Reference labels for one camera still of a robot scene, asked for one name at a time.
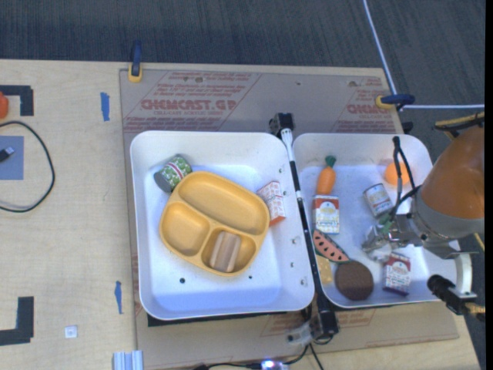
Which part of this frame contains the yellow divided plate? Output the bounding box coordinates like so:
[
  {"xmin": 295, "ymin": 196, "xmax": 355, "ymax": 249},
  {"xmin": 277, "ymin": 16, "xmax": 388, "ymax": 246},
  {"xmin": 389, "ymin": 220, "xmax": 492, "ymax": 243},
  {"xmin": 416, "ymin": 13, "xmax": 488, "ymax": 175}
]
[{"xmin": 158, "ymin": 170, "xmax": 271, "ymax": 278}]

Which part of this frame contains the white and orange can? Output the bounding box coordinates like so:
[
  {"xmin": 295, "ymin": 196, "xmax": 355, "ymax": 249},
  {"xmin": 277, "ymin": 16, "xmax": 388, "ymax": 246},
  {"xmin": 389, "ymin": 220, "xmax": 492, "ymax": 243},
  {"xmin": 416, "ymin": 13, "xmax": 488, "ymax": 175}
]
[{"xmin": 362, "ymin": 183, "xmax": 394, "ymax": 219}]

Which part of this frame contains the brown cardboard board, red print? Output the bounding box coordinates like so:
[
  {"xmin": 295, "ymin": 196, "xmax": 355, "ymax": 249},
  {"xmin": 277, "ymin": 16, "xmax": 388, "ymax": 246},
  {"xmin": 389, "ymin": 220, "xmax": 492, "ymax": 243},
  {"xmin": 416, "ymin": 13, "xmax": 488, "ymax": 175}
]
[{"xmin": 119, "ymin": 67, "xmax": 461, "ymax": 362}]

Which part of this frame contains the brown round biscuit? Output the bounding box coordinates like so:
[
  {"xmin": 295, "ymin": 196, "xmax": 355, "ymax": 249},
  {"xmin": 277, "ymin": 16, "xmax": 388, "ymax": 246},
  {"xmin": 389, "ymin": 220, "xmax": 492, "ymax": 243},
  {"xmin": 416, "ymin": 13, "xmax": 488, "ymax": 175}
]
[{"xmin": 334, "ymin": 260, "xmax": 375, "ymax": 301}]

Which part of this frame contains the red watermelon slice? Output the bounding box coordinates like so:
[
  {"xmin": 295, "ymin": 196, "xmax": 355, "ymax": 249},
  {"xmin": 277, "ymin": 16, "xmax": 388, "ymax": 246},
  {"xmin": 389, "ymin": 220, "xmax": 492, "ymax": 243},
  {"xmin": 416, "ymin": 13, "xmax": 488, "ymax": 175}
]
[{"xmin": 311, "ymin": 229, "xmax": 350, "ymax": 264}]

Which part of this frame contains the white plastic tray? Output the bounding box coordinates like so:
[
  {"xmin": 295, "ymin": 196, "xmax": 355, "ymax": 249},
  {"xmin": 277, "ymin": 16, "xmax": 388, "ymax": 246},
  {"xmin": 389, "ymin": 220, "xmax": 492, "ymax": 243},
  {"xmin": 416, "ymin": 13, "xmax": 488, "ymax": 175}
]
[
  {"xmin": 291, "ymin": 132, "xmax": 464, "ymax": 310},
  {"xmin": 129, "ymin": 129, "xmax": 316, "ymax": 321}
]

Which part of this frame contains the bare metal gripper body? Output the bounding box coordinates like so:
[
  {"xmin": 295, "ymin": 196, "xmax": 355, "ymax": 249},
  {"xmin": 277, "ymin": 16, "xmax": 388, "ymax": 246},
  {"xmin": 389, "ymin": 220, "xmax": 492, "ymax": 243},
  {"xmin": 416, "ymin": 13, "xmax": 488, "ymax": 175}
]
[{"xmin": 386, "ymin": 213, "xmax": 462, "ymax": 261}]

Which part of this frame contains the tan hot dog bun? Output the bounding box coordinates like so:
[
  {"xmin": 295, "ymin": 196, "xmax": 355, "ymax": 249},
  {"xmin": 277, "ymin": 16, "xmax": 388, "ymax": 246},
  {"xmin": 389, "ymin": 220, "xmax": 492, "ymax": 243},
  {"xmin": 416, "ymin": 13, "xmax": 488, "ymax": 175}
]
[{"xmin": 208, "ymin": 230, "xmax": 243, "ymax": 274}]

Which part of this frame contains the black block with thin wires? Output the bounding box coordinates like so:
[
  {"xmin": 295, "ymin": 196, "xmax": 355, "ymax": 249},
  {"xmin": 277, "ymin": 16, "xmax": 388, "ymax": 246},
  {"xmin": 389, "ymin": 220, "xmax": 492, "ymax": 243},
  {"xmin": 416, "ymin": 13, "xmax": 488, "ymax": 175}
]
[
  {"xmin": 307, "ymin": 308, "xmax": 340, "ymax": 341},
  {"xmin": 268, "ymin": 112, "xmax": 296, "ymax": 139}
]

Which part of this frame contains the orange and white carton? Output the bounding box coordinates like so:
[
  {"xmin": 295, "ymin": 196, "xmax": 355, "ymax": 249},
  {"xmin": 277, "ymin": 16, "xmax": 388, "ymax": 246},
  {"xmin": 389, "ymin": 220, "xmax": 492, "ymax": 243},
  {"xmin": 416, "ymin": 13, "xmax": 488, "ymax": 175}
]
[
  {"xmin": 311, "ymin": 194, "xmax": 341, "ymax": 235},
  {"xmin": 256, "ymin": 180, "xmax": 287, "ymax": 227}
]

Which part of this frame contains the yellow cheese slice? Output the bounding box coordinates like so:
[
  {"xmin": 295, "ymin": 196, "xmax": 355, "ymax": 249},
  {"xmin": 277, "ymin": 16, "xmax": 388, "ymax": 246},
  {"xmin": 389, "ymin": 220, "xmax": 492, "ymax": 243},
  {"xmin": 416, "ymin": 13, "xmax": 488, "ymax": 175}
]
[{"xmin": 315, "ymin": 254, "xmax": 334, "ymax": 285}]

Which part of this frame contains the red and white carton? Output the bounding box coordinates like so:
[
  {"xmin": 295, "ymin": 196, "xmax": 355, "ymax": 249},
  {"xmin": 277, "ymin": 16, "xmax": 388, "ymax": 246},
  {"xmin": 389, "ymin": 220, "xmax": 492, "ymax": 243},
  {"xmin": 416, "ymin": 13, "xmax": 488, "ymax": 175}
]
[{"xmin": 381, "ymin": 251, "xmax": 412, "ymax": 298}]

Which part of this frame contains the orange ball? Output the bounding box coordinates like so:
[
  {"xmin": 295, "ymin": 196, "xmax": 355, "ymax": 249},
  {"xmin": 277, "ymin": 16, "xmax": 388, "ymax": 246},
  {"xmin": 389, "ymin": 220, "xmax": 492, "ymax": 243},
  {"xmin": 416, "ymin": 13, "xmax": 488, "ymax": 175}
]
[{"xmin": 384, "ymin": 160, "xmax": 411, "ymax": 187}]

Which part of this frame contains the green and white can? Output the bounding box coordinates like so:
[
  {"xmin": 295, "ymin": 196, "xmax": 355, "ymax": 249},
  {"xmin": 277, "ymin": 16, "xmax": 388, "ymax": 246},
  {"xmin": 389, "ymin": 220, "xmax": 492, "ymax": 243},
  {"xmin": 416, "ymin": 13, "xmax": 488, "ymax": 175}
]
[{"xmin": 153, "ymin": 154, "xmax": 193, "ymax": 193}]

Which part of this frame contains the black cylinder on white bracket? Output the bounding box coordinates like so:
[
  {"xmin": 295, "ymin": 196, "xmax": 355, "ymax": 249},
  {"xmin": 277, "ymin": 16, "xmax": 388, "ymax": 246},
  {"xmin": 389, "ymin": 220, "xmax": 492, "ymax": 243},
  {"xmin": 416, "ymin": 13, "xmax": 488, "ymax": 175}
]
[{"xmin": 426, "ymin": 251, "xmax": 479, "ymax": 316}]

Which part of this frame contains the orange carrot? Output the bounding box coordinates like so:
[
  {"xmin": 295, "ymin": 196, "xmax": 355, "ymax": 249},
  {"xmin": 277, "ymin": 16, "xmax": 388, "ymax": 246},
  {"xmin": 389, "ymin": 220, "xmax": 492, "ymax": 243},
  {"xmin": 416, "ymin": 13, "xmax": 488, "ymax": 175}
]
[{"xmin": 316, "ymin": 155, "xmax": 337, "ymax": 197}]

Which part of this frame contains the thin black and white rod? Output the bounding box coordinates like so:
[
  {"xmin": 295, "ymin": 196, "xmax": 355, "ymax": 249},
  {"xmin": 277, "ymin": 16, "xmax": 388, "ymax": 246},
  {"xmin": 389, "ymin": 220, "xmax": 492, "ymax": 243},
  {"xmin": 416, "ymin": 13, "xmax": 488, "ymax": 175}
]
[{"xmin": 280, "ymin": 128, "xmax": 329, "ymax": 316}]

